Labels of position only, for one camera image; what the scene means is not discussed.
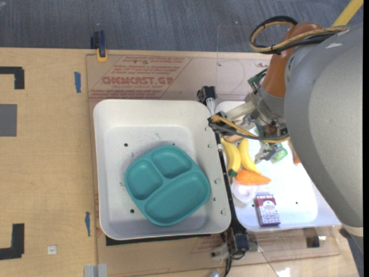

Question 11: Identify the green divided plate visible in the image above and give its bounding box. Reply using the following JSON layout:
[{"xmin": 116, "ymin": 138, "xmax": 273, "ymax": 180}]
[{"xmin": 124, "ymin": 144, "xmax": 212, "ymax": 227}]

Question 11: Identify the white plastic tray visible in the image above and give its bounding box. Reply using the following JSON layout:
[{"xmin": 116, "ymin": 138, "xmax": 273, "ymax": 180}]
[
  {"xmin": 92, "ymin": 98, "xmax": 232, "ymax": 241},
  {"xmin": 214, "ymin": 100, "xmax": 342, "ymax": 232}
]

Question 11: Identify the red and white carton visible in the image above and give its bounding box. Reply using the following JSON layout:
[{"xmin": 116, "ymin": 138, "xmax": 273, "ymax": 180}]
[{"xmin": 254, "ymin": 193, "xmax": 281, "ymax": 228}]

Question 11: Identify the green round toy food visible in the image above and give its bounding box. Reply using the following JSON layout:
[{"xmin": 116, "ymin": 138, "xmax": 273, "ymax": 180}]
[{"xmin": 272, "ymin": 147, "xmax": 288, "ymax": 161}]

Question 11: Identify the orange carrot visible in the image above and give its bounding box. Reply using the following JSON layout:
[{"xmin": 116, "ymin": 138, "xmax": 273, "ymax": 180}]
[{"xmin": 228, "ymin": 169, "xmax": 272, "ymax": 185}]

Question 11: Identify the brown cardboard board, red print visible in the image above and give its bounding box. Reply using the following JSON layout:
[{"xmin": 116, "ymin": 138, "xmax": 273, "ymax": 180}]
[{"xmin": 85, "ymin": 53, "xmax": 360, "ymax": 277}]

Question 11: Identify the white round toy food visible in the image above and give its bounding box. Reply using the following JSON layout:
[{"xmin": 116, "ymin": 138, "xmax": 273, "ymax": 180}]
[{"xmin": 231, "ymin": 181, "xmax": 258, "ymax": 204}]

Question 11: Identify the yellow banana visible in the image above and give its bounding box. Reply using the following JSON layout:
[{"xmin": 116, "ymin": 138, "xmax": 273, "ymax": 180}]
[
  {"xmin": 238, "ymin": 137, "xmax": 262, "ymax": 175},
  {"xmin": 220, "ymin": 137, "xmax": 242, "ymax": 173}
]

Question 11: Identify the black block with thin wires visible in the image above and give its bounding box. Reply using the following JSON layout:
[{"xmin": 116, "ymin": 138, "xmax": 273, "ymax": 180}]
[
  {"xmin": 197, "ymin": 85, "xmax": 217, "ymax": 102},
  {"xmin": 231, "ymin": 231, "xmax": 250, "ymax": 252}
]

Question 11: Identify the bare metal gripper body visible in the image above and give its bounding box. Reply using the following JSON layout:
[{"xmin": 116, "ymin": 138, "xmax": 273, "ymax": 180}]
[{"xmin": 250, "ymin": 111, "xmax": 289, "ymax": 144}]

